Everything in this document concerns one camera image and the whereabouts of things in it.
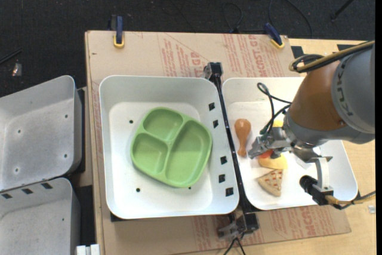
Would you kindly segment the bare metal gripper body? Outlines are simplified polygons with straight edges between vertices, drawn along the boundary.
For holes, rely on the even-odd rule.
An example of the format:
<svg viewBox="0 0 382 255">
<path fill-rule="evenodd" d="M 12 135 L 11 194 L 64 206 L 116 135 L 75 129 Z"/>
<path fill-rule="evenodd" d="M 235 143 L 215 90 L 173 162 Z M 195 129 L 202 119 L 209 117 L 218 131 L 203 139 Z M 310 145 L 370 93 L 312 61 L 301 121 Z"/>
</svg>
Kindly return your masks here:
<svg viewBox="0 0 382 255">
<path fill-rule="evenodd" d="M 295 134 L 284 127 L 272 127 L 269 132 L 266 132 L 262 137 L 267 150 L 280 149 L 282 152 L 293 151 L 295 145 Z"/>
</svg>

